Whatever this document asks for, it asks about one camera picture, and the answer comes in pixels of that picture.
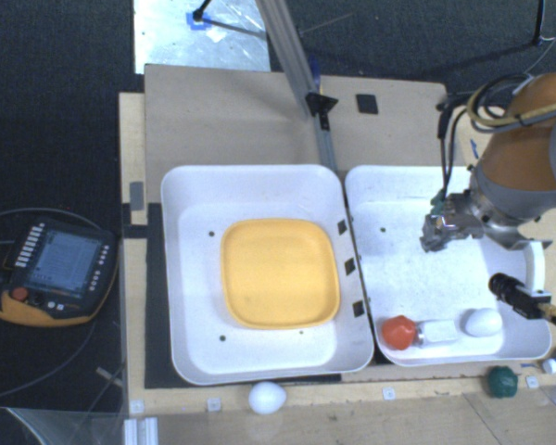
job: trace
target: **black floor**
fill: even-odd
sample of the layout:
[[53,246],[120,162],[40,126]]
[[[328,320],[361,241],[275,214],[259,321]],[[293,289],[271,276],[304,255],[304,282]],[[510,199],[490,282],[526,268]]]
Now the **black floor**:
[[[523,71],[533,47],[537,0],[287,0],[303,44],[322,72],[434,81],[473,90]],[[546,35],[556,32],[548,0]],[[556,45],[535,73],[556,70]],[[0,0],[0,211],[50,207],[120,232],[118,93],[142,91],[133,73],[133,0]],[[9,239],[30,218],[0,222]],[[0,263],[4,256],[0,248]],[[91,325],[29,329],[0,322],[0,393],[62,364]],[[86,348],[44,382],[0,405],[86,410],[121,362],[117,288]],[[110,388],[98,411],[120,407]]]

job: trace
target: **orange ball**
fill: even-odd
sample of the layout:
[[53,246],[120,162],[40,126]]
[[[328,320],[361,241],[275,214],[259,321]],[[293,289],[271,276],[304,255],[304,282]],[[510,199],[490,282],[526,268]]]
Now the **orange ball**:
[[385,320],[381,327],[383,340],[396,350],[405,350],[416,337],[416,323],[404,315]]

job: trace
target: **white egg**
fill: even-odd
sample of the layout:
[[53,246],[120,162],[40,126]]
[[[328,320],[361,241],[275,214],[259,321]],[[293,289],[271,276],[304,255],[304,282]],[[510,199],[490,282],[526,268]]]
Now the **white egg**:
[[249,406],[255,413],[275,413],[285,402],[286,391],[273,382],[257,383],[249,392]]
[[491,308],[475,310],[465,321],[465,333],[473,337],[491,337],[502,329],[500,313]]

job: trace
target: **white plastic tray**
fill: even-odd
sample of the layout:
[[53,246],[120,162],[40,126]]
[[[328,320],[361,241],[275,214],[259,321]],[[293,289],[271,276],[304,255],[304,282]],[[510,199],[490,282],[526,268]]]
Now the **white plastic tray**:
[[[463,191],[468,180],[469,172],[456,168],[449,192]],[[347,175],[348,205],[379,348],[403,366],[544,356],[551,343],[547,323],[526,320],[488,290],[494,273],[524,281],[523,252],[509,252],[488,238],[451,241],[445,250],[423,251],[419,237],[424,215],[441,184],[440,168],[430,167],[361,166]],[[500,333],[470,337],[461,332],[466,314],[480,308],[498,310]],[[416,322],[452,319],[459,340],[393,350],[383,341],[381,324],[400,314]]]
[[[197,385],[356,371],[373,356],[359,269],[347,274],[354,247],[342,185],[317,165],[185,166],[161,187],[177,372]],[[291,218],[317,223],[330,237],[340,309],[310,328],[259,330],[228,312],[221,285],[221,239],[233,223]],[[345,232],[338,225],[344,222]]]

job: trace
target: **yellow plate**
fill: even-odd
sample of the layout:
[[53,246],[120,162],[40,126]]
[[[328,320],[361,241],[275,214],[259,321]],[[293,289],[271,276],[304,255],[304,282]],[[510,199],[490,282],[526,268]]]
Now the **yellow plate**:
[[313,222],[236,222],[222,237],[221,272],[229,312],[250,328],[314,326],[340,306],[332,243]]

